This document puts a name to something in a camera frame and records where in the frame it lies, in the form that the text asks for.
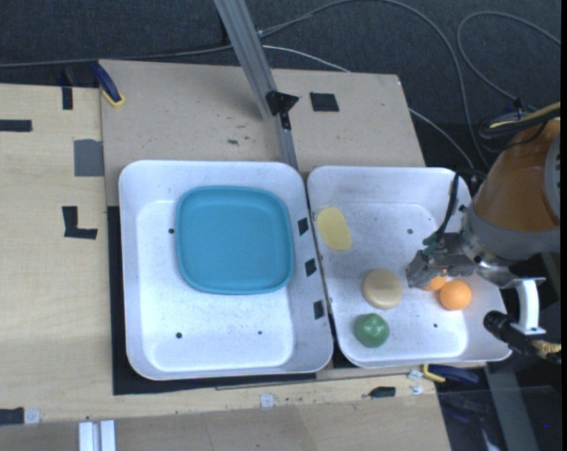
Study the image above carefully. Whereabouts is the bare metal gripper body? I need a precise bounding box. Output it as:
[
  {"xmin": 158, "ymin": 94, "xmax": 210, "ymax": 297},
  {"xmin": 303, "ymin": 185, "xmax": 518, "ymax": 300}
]
[{"xmin": 427, "ymin": 231, "xmax": 518, "ymax": 288}]

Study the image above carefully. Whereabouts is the orange toy fruit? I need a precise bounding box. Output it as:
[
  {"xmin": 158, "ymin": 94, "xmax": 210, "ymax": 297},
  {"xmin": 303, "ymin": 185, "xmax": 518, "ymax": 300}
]
[
  {"xmin": 438, "ymin": 279, "xmax": 473, "ymax": 312},
  {"xmin": 420, "ymin": 274, "xmax": 449, "ymax": 293}
]

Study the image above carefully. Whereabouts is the beige round toy bread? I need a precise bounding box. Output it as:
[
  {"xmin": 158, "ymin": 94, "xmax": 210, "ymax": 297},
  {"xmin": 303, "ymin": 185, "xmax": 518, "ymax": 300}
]
[{"xmin": 360, "ymin": 268, "xmax": 404, "ymax": 311}]

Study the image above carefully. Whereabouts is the white plastic tray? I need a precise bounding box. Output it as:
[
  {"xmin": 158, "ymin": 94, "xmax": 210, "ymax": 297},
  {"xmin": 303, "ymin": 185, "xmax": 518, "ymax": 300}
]
[
  {"xmin": 118, "ymin": 159, "xmax": 336, "ymax": 381},
  {"xmin": 306, "ymin": 164, "xmax": 514, "ymax": 370}
]

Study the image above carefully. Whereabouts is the green toy pepper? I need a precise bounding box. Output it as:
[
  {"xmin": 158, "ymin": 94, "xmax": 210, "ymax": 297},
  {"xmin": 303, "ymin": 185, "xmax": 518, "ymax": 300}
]
[{"xmin": 353, "ymin": 312, "xmax": 391, "ymax": 350}]

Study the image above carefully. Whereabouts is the yellow oval toy food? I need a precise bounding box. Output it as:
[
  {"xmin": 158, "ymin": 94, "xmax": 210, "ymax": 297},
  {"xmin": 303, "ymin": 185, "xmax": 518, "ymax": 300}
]
[{"xmin": 315, "ymin": 206, "xmax": 354, "ymax": 252}]

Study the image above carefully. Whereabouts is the blue plate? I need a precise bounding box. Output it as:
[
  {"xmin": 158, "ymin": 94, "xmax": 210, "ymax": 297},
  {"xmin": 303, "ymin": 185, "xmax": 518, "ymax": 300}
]
[{"xmin": 174, "ymin": 184, "xmax": 295, "ymax": 297}]

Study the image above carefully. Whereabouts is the pale wood board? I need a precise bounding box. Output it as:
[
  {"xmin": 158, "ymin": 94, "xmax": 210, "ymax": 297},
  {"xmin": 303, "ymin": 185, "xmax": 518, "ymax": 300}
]
[{"xmin": 98, "ymin": 58, "xmax": 440, "ymax": 386}]

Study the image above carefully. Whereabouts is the black cylinder on white bracket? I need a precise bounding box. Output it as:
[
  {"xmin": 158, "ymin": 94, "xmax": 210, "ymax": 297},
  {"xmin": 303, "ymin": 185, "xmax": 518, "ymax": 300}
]
[{"xmin": 481, "ymin": 276, "xmax": 548, "ymax": 352}]

